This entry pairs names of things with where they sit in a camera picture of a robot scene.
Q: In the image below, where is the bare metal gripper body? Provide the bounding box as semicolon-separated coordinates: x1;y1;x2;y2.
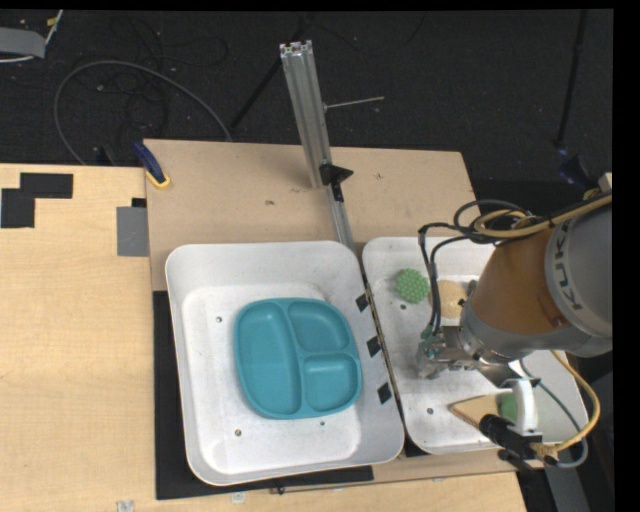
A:
417;327;510;376

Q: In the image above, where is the white plastic tray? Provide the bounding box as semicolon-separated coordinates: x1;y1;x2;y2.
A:
361;236;590;456
164;240;406;487

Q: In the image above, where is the tan pizza slice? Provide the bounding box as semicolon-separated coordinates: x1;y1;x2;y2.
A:
448;393;521;432

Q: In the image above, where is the green bumpy round toy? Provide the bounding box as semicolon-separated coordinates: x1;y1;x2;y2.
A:
395;268;431;305

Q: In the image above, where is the blue divided plate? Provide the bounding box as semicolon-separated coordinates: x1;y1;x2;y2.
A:
233;297;364;421

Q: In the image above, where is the brown cardboard board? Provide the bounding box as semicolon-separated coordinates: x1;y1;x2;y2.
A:
143;138;522;490

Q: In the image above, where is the black cylinder on white bracket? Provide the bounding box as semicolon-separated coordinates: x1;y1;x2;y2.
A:
478;378;546;462

